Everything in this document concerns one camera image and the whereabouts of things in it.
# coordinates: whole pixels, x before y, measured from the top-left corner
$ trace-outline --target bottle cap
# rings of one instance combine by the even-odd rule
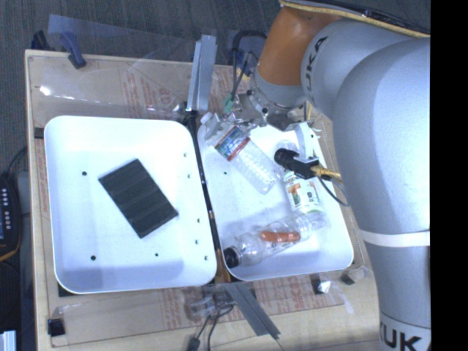
[[[227,247],[223,252],[228,268],[234,268],[239,265],[238,255],[235,252],[234,248]]]

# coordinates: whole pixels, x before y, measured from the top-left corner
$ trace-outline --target bottle label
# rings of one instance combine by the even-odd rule
[[[292,210],[304,213],[320,210],[320,200],[312,179],[302,179],[294,173],[284,177],[287,199]]]
[[[233,127],[227,134],[215,145],[215,149],[227,161],[233,157],[249,142],[250,138],[238,127]]]

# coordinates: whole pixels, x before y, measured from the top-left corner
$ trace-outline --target black electronic device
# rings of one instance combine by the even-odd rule
[[[0,175],[0,261],[12,256],[20,246],[20,206],[15,187]]]

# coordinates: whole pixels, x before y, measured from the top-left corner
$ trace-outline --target white tray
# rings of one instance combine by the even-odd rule
[[[103,293],[198,286],[213,279],[214,245],[185,127],[173,121],[59,116],[45,127],[45,152],[54,268],[65,289]],[[144,238],[98,181],[133,159],[178,212]]]
[[[255,225],[267,225],[291,212],[281,181],[268,194],[261,195],[213,147],[204,143],[204,135],[205,127],[201,126],[198,140],[203,168],[223,249],[233,242],[235,236],[250,231]],[[273,127],[253,129],[251,139],[271,158],[279,142],[289,141],[297,145],[294,132],[280,132]],[[312,141],[315,154],[324,163],[318,139],[313,137]],[[327,194],[320,182],[317,182],[316,188],[327,212],[329,225],[319,229],[309,240],[259,265],[230,269],[234,277],[244,281],[272,279],[339,271],[351,264],[353,249],[340,206]]]

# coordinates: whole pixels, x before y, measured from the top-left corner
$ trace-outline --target blue clamp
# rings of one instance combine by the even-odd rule
[[[65,47],[67,52],[70,52],[68,59],[72,62],[76,69],[80,69],[86,65],[86,61],[81,56],[80,45],[78,40],[71,31],[64,31],[60,35],[60,43]]]

